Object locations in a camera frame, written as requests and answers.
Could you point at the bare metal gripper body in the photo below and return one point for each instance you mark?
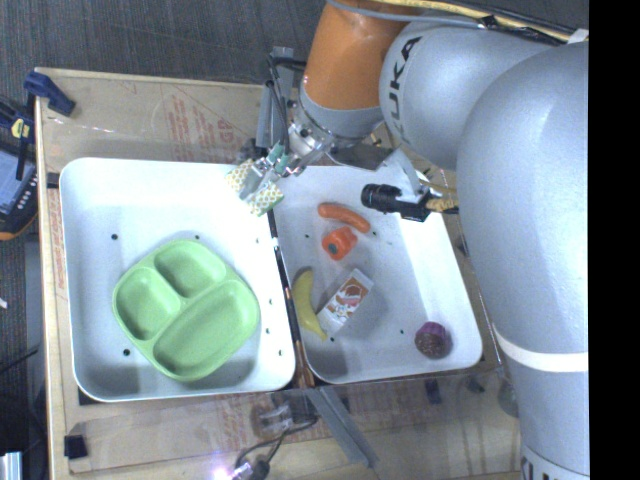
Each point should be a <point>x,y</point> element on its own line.
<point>306,140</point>

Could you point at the dull grey metal gripper finger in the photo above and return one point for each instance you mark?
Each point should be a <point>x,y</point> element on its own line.
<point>256,182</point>

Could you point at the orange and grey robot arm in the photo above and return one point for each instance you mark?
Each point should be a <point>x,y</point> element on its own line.
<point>520,178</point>

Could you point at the orange sausage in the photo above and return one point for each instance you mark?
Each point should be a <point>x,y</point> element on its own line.
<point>345,216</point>

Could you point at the orange toy carrot piece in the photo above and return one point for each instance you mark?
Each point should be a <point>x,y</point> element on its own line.
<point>339,243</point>

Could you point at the white plastic tray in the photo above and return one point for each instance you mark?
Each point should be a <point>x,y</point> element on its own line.
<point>410,278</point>
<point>150,193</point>

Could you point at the brown cardboard board, red print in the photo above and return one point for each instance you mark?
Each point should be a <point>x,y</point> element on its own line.
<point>150,113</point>

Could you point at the yellow banana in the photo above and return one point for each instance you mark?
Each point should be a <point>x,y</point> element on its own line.
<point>305,303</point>

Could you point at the white and brown carton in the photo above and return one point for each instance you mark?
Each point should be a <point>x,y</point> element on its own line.
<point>346,300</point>

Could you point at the green divided plate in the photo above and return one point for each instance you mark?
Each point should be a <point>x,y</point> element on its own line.
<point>200,328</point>

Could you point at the black cylinder on white bracket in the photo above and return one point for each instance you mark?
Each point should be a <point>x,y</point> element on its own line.
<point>382,197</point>

